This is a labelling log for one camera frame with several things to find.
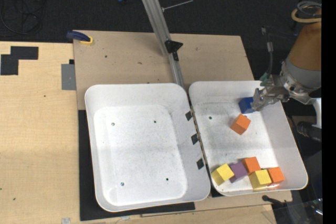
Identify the black cylinder on white bracket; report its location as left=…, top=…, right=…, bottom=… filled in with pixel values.
left=296, top=97, right=322, bottom=143

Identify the brown flat board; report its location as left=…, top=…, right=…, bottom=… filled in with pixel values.
left=72, top=30, right=295, bottom=219

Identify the yellow cube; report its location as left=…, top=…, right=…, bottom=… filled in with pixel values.
left=211, top=163, right=235, bottom=187
left=248, top=168, right=273, bottom=190

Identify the blue cube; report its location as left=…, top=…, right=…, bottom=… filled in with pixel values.
left=238, top=97, right=255, bottom=115

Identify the orange cube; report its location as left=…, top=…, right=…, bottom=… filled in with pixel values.
left=230, top=113, right=252, bottom=136
left=241, top=156, right=261, bottom=175
left=267, top=166, right=286, bottom=184

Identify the purple cube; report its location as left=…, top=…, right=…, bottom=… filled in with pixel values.
left=228, top=161, right=249, bottom=184

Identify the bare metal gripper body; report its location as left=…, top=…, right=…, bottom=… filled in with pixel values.
left=261, top=73, right=317, bottom=109

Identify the white plastic tray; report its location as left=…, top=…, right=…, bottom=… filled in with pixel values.
left=84, top=82, right=212, bottom=213
left=188, top=80, right=309, bottom=197

